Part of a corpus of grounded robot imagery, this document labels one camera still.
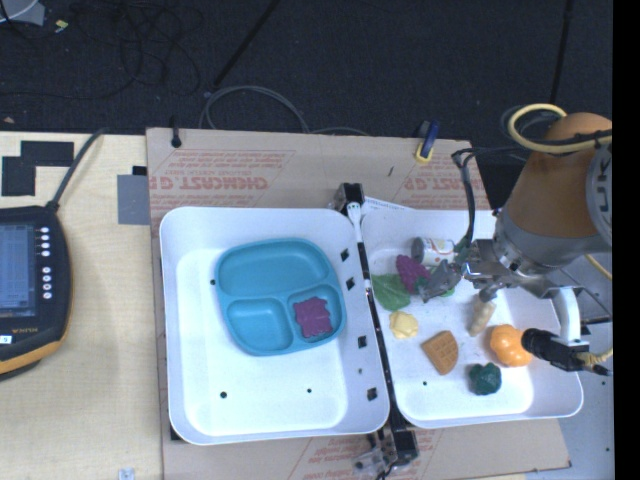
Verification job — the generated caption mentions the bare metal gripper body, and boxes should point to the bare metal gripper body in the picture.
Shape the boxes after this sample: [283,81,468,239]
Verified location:
[461,239,547,292]

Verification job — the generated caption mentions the thin black and white rod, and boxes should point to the thin black and white rod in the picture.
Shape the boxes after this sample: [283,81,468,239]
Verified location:
[348,201,402,437]

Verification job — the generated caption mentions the brown cardboard board, red print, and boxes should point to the brown cardboard board, red print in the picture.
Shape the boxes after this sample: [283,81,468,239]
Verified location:
[144,126,573,480]

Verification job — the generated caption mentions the cream toy food piece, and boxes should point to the cream toy food piece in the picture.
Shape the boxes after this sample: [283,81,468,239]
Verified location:
[467,297,497,338]

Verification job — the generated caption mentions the orange-brown toy waffle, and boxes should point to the orange-brown toy waffle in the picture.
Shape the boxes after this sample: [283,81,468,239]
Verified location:
[420,330,460,376]

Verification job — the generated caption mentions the purple toy grapes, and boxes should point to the purple toy grapes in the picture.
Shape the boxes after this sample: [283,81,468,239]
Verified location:
[395,253,432,295]
[292,295,335,341]

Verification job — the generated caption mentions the blue divided plate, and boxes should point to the blue divided plate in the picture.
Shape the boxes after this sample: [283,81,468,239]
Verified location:
[214,237,348,358]

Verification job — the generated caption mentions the black cylinder on white bracket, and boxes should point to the black cylinder on white bracket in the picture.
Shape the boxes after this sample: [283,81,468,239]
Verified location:
[520,287,594,373]

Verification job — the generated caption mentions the green toy lettuce leaf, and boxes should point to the green toy lettuce leaf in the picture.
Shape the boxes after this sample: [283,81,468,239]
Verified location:
[370,272,413,313]

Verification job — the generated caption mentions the small white can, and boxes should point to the small white can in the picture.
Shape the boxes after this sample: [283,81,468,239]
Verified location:
[410,236,457,267]

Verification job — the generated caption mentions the black block with thin wires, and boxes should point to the black block with thin wires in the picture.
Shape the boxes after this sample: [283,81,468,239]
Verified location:
[388,426,419,468]
[333,182,364,214]

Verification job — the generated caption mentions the yellow lumpy toy food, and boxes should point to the yellow lumpy toy food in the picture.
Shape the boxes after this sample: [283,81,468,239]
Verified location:
[388,309,420,341]

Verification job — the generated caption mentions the green toy broccoli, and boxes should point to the green toy broccoli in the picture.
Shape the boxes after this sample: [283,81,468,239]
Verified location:
[467,361,503,397]

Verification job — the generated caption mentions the white printed paper slip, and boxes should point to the white printed paper slip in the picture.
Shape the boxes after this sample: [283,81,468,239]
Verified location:
[361,196,417,214]

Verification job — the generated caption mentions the orange toy pumpkin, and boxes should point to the orange toy pumpkin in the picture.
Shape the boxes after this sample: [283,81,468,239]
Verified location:
[488,323,533,368]

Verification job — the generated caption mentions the white plastic tray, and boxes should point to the white plastic tray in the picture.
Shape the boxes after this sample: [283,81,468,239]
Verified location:
[359,206,585,430]
[158,205,391,446]

